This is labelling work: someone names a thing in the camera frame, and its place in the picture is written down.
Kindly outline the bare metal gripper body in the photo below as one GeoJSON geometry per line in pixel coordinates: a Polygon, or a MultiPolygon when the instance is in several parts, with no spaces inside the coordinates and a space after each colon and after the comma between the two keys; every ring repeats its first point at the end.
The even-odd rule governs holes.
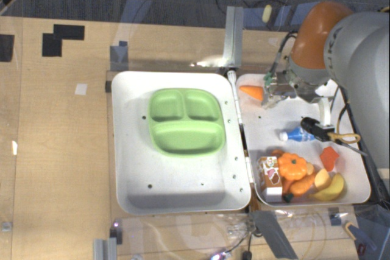
{"type": "Polygon", "coordinates": [[[276,72],[267,85],[267,100],[278,103],[287,98],[301,98],[308,103],[316,103],[321,96],[316,92],[318,85],[313,85],[298,77],[292,70],[276,72]]]}

